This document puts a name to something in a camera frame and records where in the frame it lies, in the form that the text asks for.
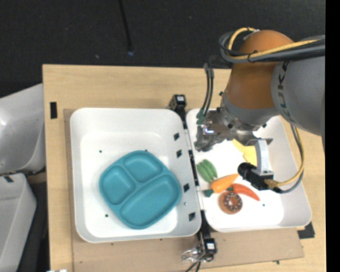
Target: teal tray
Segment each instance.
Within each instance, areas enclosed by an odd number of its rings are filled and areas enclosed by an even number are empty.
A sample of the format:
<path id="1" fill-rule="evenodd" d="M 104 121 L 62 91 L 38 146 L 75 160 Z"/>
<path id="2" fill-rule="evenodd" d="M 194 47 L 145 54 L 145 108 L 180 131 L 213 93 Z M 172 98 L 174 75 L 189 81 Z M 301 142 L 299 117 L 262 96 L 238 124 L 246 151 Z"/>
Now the teal tray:
<path id="1" fill-rule="evenodd" d="M 131 152 L 111 164 L 102 173 L 99 188 L 107 205 L 133 229 L 155 224 L 181 198 L 174 174 L 147 151 Z"/>

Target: carrot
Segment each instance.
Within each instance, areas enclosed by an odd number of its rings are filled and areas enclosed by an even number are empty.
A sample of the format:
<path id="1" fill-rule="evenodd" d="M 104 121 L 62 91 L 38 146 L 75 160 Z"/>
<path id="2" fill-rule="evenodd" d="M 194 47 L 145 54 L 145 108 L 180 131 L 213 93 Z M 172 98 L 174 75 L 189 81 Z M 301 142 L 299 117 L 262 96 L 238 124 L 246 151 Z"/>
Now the carrot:
<path id="1" fill-rule="evenodd" d="M 238 173 L 220 177 L 211 183 L 211 189 L 215 193 L 221 193 L 225 191 L 227 188 L 229 188 L 233 184 L 233 182 L 237 179 L 237 177 Z"/>
<path id="2" fill-rule="evenodd" d="M 234 193 L 245 194 L 246 196 L 254 198 L 256 201 L 260 200 L 259 196 L 252 189 L 242 184 L 232 184 L 227 190 Z"/>

